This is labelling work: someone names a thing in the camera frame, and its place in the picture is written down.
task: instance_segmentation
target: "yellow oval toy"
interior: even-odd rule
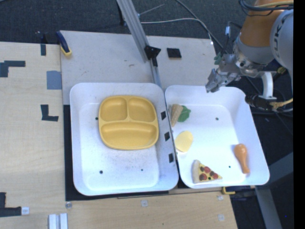
[[[175,146],[181,152],[187,152],[193,143],[193,134],[189,131],[181,132],[175,139]]]

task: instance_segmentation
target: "toy chicken drumstick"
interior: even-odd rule
[[[247,148],[244,144],[237,144],[234,148],[234,154],[239,160],[244,174],[250,173],[250,170],[247,166]]]

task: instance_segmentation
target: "white tray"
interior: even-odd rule
[[[191,110],[185,122],[173,128],[175,139],[182,131],[193,134],[188,152],[178,149],[177,159],[182,181],[191,188],[249,186],[265,184],[270,177],[268,165],[253,122],[245,94],[235,87],[222,87],[207,93],[204,86],[173,85],[166,89],[167,106],[180,104]],[[242,173],[233,148],[243,143],[248,150],[250,174]],[[194,184],[191,166],[198,159],[223,179]]]
[[[103,99],[136,95],[150,100],[158,115],[159,139],[143,150],[107,147],[100,136],[98,117]],[[73,181],[86,195],[166,191],[178,182],[174,146],[163,90],[153,83],[79,83],[70,92]]]

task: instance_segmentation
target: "blue and yellow clamp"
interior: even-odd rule
[[[62,35],[62,33],[60,31],[57,31],[56,32],[56,36],[57,36],[57,39],[61,45],[61,51],[62,53],[65,55],[65,56],[69,56],[71,55],[72,51],[70,49],[70,47],[68,46],[64,36]]]

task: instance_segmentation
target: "black hole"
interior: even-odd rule
[[[173,162],[173,154],[169,154],[168,159],[169,159],[170,163]]]
[[[169,132],[165,133],[165,134],[164,134],[164,138],[165,138],[166,141],[167,141],[168,139],[170,139],[170,133],[169,133]]]
[[[161,113],[161,119],[164,120],[165,118],[166,118],[166,112],[163,111],[163,112]]]

